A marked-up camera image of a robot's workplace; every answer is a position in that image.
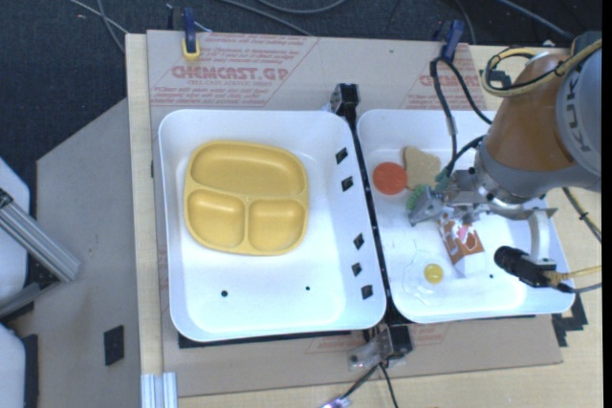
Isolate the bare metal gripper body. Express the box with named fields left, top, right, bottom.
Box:
left=432, top=168, right=527, bottom=219

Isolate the green broccoli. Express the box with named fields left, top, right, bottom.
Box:
left=405, top=184, right=427, bottom=212

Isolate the orange and white carton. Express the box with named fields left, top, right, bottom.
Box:
left=436, top=213, right=486, bottom=279

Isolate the tan bread slice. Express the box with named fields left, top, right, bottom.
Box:
left=402, top=145, right=443, bottom=191

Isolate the orange round disc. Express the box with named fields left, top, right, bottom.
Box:
left=372, top=161, right=409, bottom=197

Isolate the thin black rod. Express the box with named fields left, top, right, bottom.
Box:
left=347, top=108, right=394, bottom=327

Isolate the white fried egg, yellow yolk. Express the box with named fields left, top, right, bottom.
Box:
left=400, top=247, right=461, bottom=308

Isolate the white plastic tray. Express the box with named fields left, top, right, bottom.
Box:
left=356, top=108, right=576, bottom=325
left=157, top=108, right=387, bottom=343

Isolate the yellow divided plate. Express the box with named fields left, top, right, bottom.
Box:
left=184, top=140, right=310, bottom=257

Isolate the brown cardboard board, red print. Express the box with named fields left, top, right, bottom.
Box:
left=145, top=29, right=564, bottom=397

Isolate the black cylinder on white bracket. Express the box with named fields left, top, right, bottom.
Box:
left=492, top=201, right=559, bottom=289

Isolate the black block with thin wires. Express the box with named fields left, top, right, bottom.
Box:
left=387, top=324, right=413, bottom=358
left=328, top=82, right=361, bottom=117

